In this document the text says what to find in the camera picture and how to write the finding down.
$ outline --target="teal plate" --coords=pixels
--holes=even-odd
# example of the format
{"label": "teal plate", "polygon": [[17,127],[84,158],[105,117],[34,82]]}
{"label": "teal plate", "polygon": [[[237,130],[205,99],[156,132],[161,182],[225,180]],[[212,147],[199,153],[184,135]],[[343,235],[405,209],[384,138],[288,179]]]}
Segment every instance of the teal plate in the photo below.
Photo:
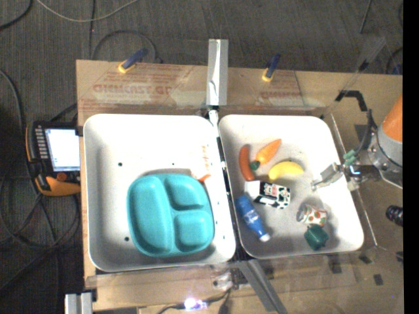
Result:
{"label": "teal plate", "polygon": [[185,256],[213,240],[214,221],[202,184],[188,175],[146,175],[128,189],[128,225],[138,251],[152,257]]}

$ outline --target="blue bottle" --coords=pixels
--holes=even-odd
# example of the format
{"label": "blue bottle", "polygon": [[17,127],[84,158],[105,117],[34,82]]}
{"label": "blue bottle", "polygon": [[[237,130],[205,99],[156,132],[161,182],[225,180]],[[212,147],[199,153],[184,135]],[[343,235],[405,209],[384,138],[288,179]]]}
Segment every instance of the blue bottle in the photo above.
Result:
{"label": "blue bottle", "polygon": [[250,199],[245,194],[243,194],[234,200],[234,205],[236,206],[247,227],[256,233],[259,240],[262,242],[269,241],[270,236],[265,231],[262,219],[252,205]]}

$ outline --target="device screen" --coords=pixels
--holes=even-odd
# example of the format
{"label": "device screen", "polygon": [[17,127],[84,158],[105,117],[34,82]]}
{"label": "device screen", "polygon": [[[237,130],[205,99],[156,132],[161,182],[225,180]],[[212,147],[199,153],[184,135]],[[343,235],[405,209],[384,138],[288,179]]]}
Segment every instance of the device screen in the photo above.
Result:
{"label": "device screen", "polygon": [[54,171],[79,171],[79,136],[74,129],[47,128],[46,141]]}

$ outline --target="dark floor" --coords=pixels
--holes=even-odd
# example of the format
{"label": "dark floor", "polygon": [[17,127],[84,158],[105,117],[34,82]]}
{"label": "dark floor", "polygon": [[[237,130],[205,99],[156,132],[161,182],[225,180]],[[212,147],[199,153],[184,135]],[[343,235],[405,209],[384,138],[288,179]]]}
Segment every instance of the dark floor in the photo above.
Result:
{"label": "dark floor", "polygon": [[[132,0],[41,1],[81,21]],[[402,73],[403,0],[373,0],[360,33],[368,2],[140,0],[76,22],[37,0],[0,0],[0,206],[8,227],[15,232],[35,203],[21,129],[76,101],[75,60],[122,61],[145,46],[148,62],[206,65],[208,39],[221,38],[228,39],[231,67],[262,68],[280,52],[280,69],[354,72],[362,56],[371,61],[366,73]],[[63,313],[64,294],[82,291],[81,229],[71,227],[77,204],[44,198],[13,241],[5,241],[10,235],[0,222],[0,313]],[[59,249],[32,247],[61,235]]]}

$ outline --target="orange carrot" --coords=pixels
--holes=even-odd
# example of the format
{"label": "orange carrot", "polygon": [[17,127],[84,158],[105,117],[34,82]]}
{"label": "orange carrot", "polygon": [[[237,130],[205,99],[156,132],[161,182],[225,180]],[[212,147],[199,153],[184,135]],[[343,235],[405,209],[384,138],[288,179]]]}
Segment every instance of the orange carrot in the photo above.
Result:
{"label": "orange carrot", "polygon": [[250,170],[249,166],[249,147],[247,145],[242,146],[240,153],[238,155],[238,164],[240,166],[240,171],[242,172],[243,178],[246,181],[254,181],[255,176]]}
{"label": "orange carrot", "polygon": [[256,161],[260,162],[261,164],[266,164],[275,156],[276,151],[281,145],[282,140],[276,139],[275,141],[270,142],[269,144],[265,145],[261,150],[258,151],[256,154]]}

